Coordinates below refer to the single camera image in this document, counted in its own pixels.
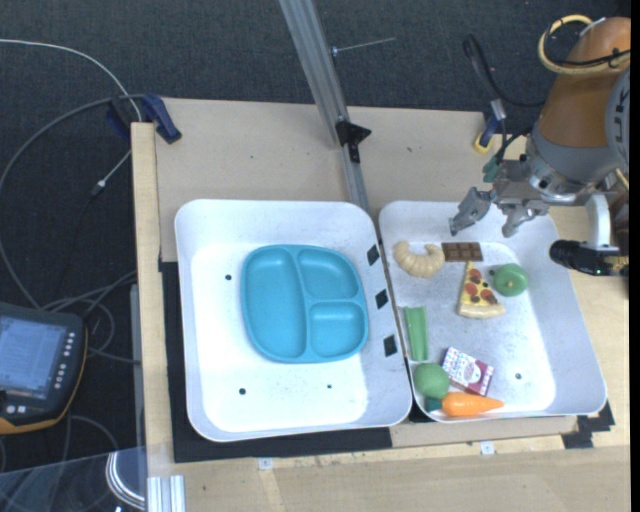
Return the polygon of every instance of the toy carrot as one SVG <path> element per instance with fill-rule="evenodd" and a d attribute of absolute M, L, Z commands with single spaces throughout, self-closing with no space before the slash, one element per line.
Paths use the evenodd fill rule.
<path fill-rule="evenodd" d="M 460 391 L 450 391 L 442 399 L 442 411 L 449 416 L 473 416 L 503 405 L 502 400 Z"/>

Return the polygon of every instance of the snack package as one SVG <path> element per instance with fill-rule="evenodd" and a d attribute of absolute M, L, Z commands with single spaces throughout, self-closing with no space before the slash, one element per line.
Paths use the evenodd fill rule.
<path fill-rule="evenodd" d="M 484 361 L 449 347 L 442 362 L 451 383 L 469 393 L 486 396 L 494 368 Z"/>

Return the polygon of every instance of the black cable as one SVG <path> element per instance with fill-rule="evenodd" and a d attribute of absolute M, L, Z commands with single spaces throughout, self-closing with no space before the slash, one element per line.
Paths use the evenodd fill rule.
<path fill-rule="evenodd" d="M 124 511 L 120 506 L 120 499 L 107 483 L 108 457 L 91 457 L 74 464 L 60 482 L 54 496 L 52 512 Z"/>
<path fill-rule="evenodd" d="M 507 140 L 505 140 L 502 143 L 502 146 L 500 146 L 500 149 L 498 151 L 496 151 L 496 154 L 494 155 L 494 158 L 496 160 L 497 164 L 502 163 L 502 161 L 504 160 L 504 154 L 507 151 L 507 148 L 511 145 L 511 143 L 516 140 L 519 137 L 522 137 L 524 135 L 527 135 L 528 133 L 531 133 L 531 130 L 533 129 L 533 126 L 528 126 L 522 130 L 519 130 L 515 133 L 513 133 Z"/>
<path fill-rule="evenodd" d="M 500 131 L 502 132 L 502 146 L 505 146 L 507 144 L 507 123 L 504 117 L 500 119 Z"/>
<path fill-rule="evenodd" d="M 73 229 L 73 238 L 71 243 L 69 244 L 69 250 L 67 251 L 67 255 L 62 259 L 64 261 L 64 266 L 62 267 L 62 272 L 60 273 L 60 279 L 58 280 L 58 284 L 53 290 L 53 297 L 57 297 L 62 289 L 62 285 L 67 279 L 69 272 L 71 271 L 71 255 L 75 251 L 76 244 L 78 243 L 78 238 L 80 237 L 80 226 L 82 225 L 82 221 L 84 220 L 87 211 L 89 210 L 89 206 L 93 202 L 96 196 L 90 196 L 89 199 L 84 203 L 82 210 L 80 210 L 80 214 L 76 217 L 76 225 Z"/>
<path fill-rule="evenodd" d="M 23 476 L 22 482 L 17 484 L 8 494 L 3 490 L 0 490 L 0 498 L 5 501 L 4 512 L 12 512 L 18 510 L 19 512 L 34 512 L 33 508 L 26 508 L 16 502 L 16 497 L 19 496 L 25 488 L 28 488 L 34 480 L 40 476 L 39 472 L 45 471 L 44 468 L 32 469 L 31 471 L 23 471 L 19 476 Z"/>
<path fill-rule="evenodd" d="M 7 449 L 4 447 L 4 439 L 0 439 L 0 478 L 7 468 Z"/>
<path fill-rule="evenodd" d="M 143 98 L 143 97 L 144 97 L 144 94 L 131 94 L 131 95 L 118 96 L 117 98 L 118 99 L 139 99 L 139 98 Z M 67 112 L 66 114 L 63 114 L 63 115 L 57 117 L 56 119 L 54 119 L 53 121 L 49 122 L 44 127 L 40 128 L 40 130 L 38 130 L 31 137 L 29 137 L 29 139 L 22 146 L 20 146 L 20 148 L 18 149 L 18 151 L 16 151 L 16 153 L 13 155 L 13 157 L 11 157 L 11 159 L 9 160 L 9 163 L 4 168 L 2 173 L 0 173 L 0 195 L 2 194 L 2 188 L 4 186 L 4 183 L 5 183 L 6 179 L 7 179 L 7 176 L 9 175 L 9 172 L 11 171 L 11 169 L 13 168 L 15 163 L 18 161 L 18 159 L 22 156 L 22 154 L 36 140 L 38 140 L 42 135 L 44 135 L 51 128 L 57 126 L 58 124 L 62 123 L 63 121 L 65 121 L 65 120 L 67 120 L 67 119 L 69 119 L 69 118 L 71 118 L 73 116 L 76 116 L 78 114 L 81 114 L 83 112 L 86 112 L 88 110 L 91 110 L 91 109 L 106 105 L 109 102 L 111 102 L 112 100 L 113 100 L 112 97 L 103 98 L 101 100 L 93 101 L 91 103 L 87 103 L 87 104 L 82 105 L 82 106 L 80 106 L 78 108 L 75 108 L 75 109 Z M 14 284 L 18 287 L 18 289 L 20 290 L 22 295 L 31 304 L 31 306 L 33 306 L 35 309 L 42 309 L 42 306 L 40 305 L 40 303 L 29 293 L 29 291 L 24 286 L 24 284 L 22 283 L 22 281 L 20 280 L 20 278 L 16 274 L 15 270 L 13 269 L 13 266 L 11 265 L 11 262 L 9 261 L 7 253 L 5 251 L 4 244 L 2 243 L 1 233 L 2 233 L 2 230 L 0 229 L 0 258 L 4 262 L 4 265 L 5 265 L 6 269 L 7 269 L 7 272 L 9 273 L 9 276 L 13 280 Z"/>
<path fill-rule="evenodd" d="M 473 70 L 476 72 L 476 75 L 478 75 L 480 81 L 485 86 L 489 94 L 491 94 L 492 96 L 497 96 L 506 103 L 510 103 L 511 105 L 516 107 L 538 108 L 544 105 L 544 101 L 528 103 L 518 101 L 507 96 L 507 94 L 505 94 L 504 91 L 500 87 L 498 87 L 498 84 L 496 84 L 491 72 L 491 67 L 487 62 L 482 47 L 473 34 L 469 34 L 465 38 L 462 43 L 462 48 L 464 50 L 464 54 L 470 60 L 471 65 L 473 66 Z"/>
<path fill-rule="evenodd" d="M 566 23 L 563 19 L 560 19 L 558 21 L 560 21 L 560 27 L 558 27 L 558 29 L 568 25 L 568 23 Z M 553 24 L 549 25 L 547 27 L 547 30 L 545 31 L 546 37 L 544 40 L 544 52 L 547 59 L 549 59 L 549 61 L 553 62 L 554 64 L 557 64 L 558 66 L 569 65 L 569 66 L 577 66 L 577 67 L 589 67 L 589 66 L 597 66 L 598 64 L 605 64 L 605 63 L 609 63 L 609 65 L 611 65 L 611 63 L 615 59 L 618 59 L 620 57 L 623 57 L 624 55 L 628 55 L 631 53 L 631 49 L 620 51 L 619 49 L 616 48 L 609 55 L 603 55 L 602 57 L 596 57 L 595 59 L 580 60 L 580 61 L 555 59 L 553 57 L 550 57 L 549 53 L 547 52 L 549 39 L 551 39 L 550 36 L 551 36 L 552 26 Z"/>
<path fill-rule="evenodd" d="M 65 470 L 65 463 L 67 462 L 67 459 L 69 457 L 69 449 L 71 447 L 71 424 L 72 421 L 81 421 L 84 423 L 88 423 L 89 425 L 92 425 L 93 427 L 97 428 L 98 430 L 100 430 L 108 439 L 109 442 L 111 443 L 111 445 L 113 446 L 113 451 L 118 451 L 120 448 L 118 447 L 118 442 L 116 441 L 115 437 L 113 436 L 113 434 L 111 432 L 109 432 L 109 430 L 102 425 L 101 423 L 92 420 L 91 418 L 88 418 L 86 416 L 81 416 L 78 414 L 71 414 L 71 413 L 67 413 L 67 431 L 65 432 L 65 439 L 64 439 L 64 445 L 63 445 L 63 451 L 62 451 L 62 458 L 60 460 L 60 466 L 58 469 L 58 474 L 56 477 L 56 480 L 53 484 L 53 486 L 50 488 L 49 490 L 49 500 L 48 502 L 50 503 L 50 507 L 53 506 L 56 494 L 58 492 L 58 488 L 60 486 L 60 481 L 62 480 L 62 476 Z M 99 497 L 98 499 L 96 499 L 93 503 L 89 504 L 87 507 L 77 511 L 77 512 L 86 512 L 89 510 L 92 510 L 94 506 L 96 506 L 98 503 L 100 503 L 102 500 L 104 500 L 105 497 L 107 497 L 109 495 L 109 493 L 104 493 L 101 497 Z"/>
<path fill-rule="evenodd" d="M 89 354 L 87 354 L 87 359 L 93 357 L 94 355 L 96 355 L 95 353 L 91 353 L 91 351 L 95 350 L 98 352 L 102 352 L 104 350 L 107 349 L 107 347 L 111 344 L 111 342 L 113 341 L 115 335 L 116 335 L 116 321 L 113 318 L 113 313 L 111 313 L 111 311 L 109 310 L 108 307 L 106 307 L 104 304 L 100 304 L 98 306 L 100 308 L 100 311 L 102 311 L 106 317 L 107 320 L 109 321 L 109 335 L 107 336 L 107 339 L 105 341 L 102 342 L 102 345 L 100 345 L 99 347 L 88 347 L 89 350 Z M 96 321 L 96 324 L 93 326 L 93 329 L 91 331 L 91 336 L 90 337 L 94 337 L 96 334 L 96 330 L 98 329 L 98 325 L 100 324 L 100 317 L 98 317 L 98 320 Z"/>
<path fill-rule="evenodd" d="M 88 347 L 89 355 L 87 357 L 89 358 L 89 357 L 92 357 L 93 355 L 96 355 L 96 356 L 105 357 L 107 359 L 112 359 L 114 361 L 119 361 L 122 363 L 135 364 L 135 365 L 141 364 L 141 362 L 136 359 L 130 359 L 127 357 L 117 356 L 117 355 L 105 352 L 105 349 L 109 346 L 109 344 L 111 343 L 115 335 L 115 321 L 113 319 L 113 314 L 111 313 L 109 308 L 107 308 L 104 304 L 102 304 L 102 301 L 105 299 L 105 297 L 111 292 L 113 292 L 116 288 L 135 283 L 136 280 L 134 279 L 134 277 L 136 273 L 137 273 L 136 271 L 129 272 L 108 286 L 103 286 L 102 288 L 92 290 L 78 297 L 61 299 L 59 301 L 52 302 L 50 304 L 47 304 L 44 308 L 49 309 L 51 311 L 61 311 L 63 309 L 70 308 L 71 306 L 74 306 L 81 302 L 87 303 L 89 304 L 89 307 L 87 307 L 81 315 L 85 320 L 85 322 L 87 321 L 88 316 L 94 312 L 95 308 L 97 307 L 100 308 L 105 313 L 105 315 L 107 316 L 107 319 L 109 320 L 109 323 L 111 325 L 111 331 L 107 340 L 100 347 L 98 348 Z M 89 298 L 93 295 L 98 295 L 98 297 L 93 300 L 89 300 Z"/>

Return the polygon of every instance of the wooden table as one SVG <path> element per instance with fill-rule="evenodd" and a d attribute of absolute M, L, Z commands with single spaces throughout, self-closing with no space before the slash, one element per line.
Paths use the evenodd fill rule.
<path fill-rule="evenodd" d="M 561 434 L 579 424 L 562 416 L 404 422 L 391 428 L 391 449 L 279 458 L 266 469 L 254 458 L 174 463 L 158 260 L 176 261 L 178 208 L 199 197 L 348 194 L 315 105 L 165 102 L 179 142 L 166 144 L 149 123 L 132 130 L 145 427 L 149 475 L 184 475 L 188 510 L 630 510 L 628 291 L 622 279 L 578 272 L 571 277 L 615 418 L 593 433 L 594 448 L 565 449 Z M 359 107 L 350 116 L 373 130 L 360 152 L 374 219 L 394 200 L 459 201 L 481 186 L 487 156 L 472 149 L 480 114 Z M 584 209 L 551 215 L 561 238 L 588 238 Z"/>

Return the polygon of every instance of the black hole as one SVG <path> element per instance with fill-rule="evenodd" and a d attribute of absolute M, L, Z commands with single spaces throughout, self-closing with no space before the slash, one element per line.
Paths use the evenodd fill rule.
<path fill-rule="evenodd" d="M 384 339 L 384 355 L 385 355 L 385 357 L 392 356 L 396 352 L 398 352 L 398 346 L 396 345 L 395 336 L 393 336 L 393 335 L 387 336 Z"/>
<path fill-rule="evenodd" d="M 387 302 L 389 302 L 389 297 L 387 297 L 387 290 L 382 290 L 376 295 L 376 305 L 378 306 L 378 309 L 384 306 Z"/>
<path fill-rule="evenodd" d="M 371 249 L 367 251 L 367 260 L 369 260 L 369 266 L 373 265 L 380 258 L 380 253 L 375 245 L 371 246 Z"/>

